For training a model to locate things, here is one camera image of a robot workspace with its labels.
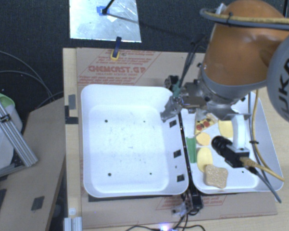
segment white bracket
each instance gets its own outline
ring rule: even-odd
[[[64,218],[64,231],[82,231],[82,217]]]
[[[228,145],[232,151],[239,153],[248,151],[245,148],[246,144],[246,122],[245,120],[250,117],[250,114],[228,114],[233,126],[233,143]]]

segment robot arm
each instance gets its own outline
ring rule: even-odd
[[[229,18],[283,20],[280,12],[260,0],[235,1],[221,14]],[[170,110],[171,115],[180,111],[178,106],[184,106],[184,96],[202,98],[198,107],[206,107],[219,119],[227,119],[235,113],[231,105],[251,90],[267,86],[272,104],[289,121],[289,25],[232,26],[229,21],[215,24],[198,80],[187,83],[185,94],[176,95],[175,102],[169,100],[161,114],[163,120],[170,118]]]

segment table surface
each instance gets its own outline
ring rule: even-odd
[[[64,83],[65,83],[65,105],[68,105],[68,94],[76,93],[76,78],[72,78],[70,73],[76,68],[76,49],[64,49],[63,50],[63,61],[64,61]],[[260,99],[265,112],[266,120],[270,129],[270,133],[274,142],[276,154],[279,159],[279,163],[282,169],[283,176],[285,178],[285,183],[283,188],[278,191],[279,196],[282,199],[282,204],[277,203],[277,212],[275,216],[262,216],[262,217],[252,217],[252,218],[236,218],[234,219],[219,219],[219,220],[207,220],[207,221],[197,221],[188,222],[188,226],[201,224],[207,231],[226,231],[226,230],[240,230],[240,231],[279,231],[287,230],[289,231],[289,123],[281,118],[271,105],[266,88],[260,89]],[[77,116],[77,110],[71,110],[70,116]],[[67,148],[66,148],[66,160],[67,160],[67,170],[71,171],[73,175],[68,176],[67,187],[68,187],[68,204],[72,206],[77,206],[76,209],[81,210],[80,199],[80,184],[79,184],[79,165],[72,165],[71,162],[79,160],[79,155],[73,152],[73,145],[78,138],[70,137],[70,135],[75,134],[76,126],[69,126],[66,128],[67,136]],[[73,216],[80,216],[80,212],[76,212]],[[156,225],[146,225],[147,227],[159,227]],[[128,227],[115,227],[115,228],[104,228],[104,229],[90,229],[92,231],[124,231]],[[191,228],[188,230],[200,230],[199,228]]]
[[[38,162],[0,181],[6,194],[0,209],[0,231],[49,229],[65,170],[63,99],[30,113],[24,139]],[[31,210],[35,198],[40,209]]]

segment cardboard sheet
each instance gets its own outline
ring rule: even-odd
[[[77,49],[78,97],[88,84],[162,86],[169,75],[181,75],[186,53],[121,50],[117,61],[110,59],[110,49]],[[185,81],[197,78],[197,64],[204,54],[197,54]],[[81,108],[78,98],[80,174],[83,174]],[[190,220],[240,218],[277,214],[270,192],[206,195],[204,208]],[[180,196],[119,200],[89,199],[81,177],[83,228],[101,228],[159,222],[177,222],[171,209],[182,202]]]

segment metal frame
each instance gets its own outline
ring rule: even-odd
[[[18,156],[23,162],[25,167],[30,167],[38,161],[38,158],[35,156],[33,151],[29,148],[25,142],[22,134],[18,131],[15,124],[10,118],[10,115],[7,114],[6,110],[0,102],[0,128],[4,132],[5,136],[8,138],[14,149],[16,150]],[[18,171],[24,167],[11,164],[0,170],[0,176]]]
[[[64,231],[82,231],[82,217],[64,218]]]

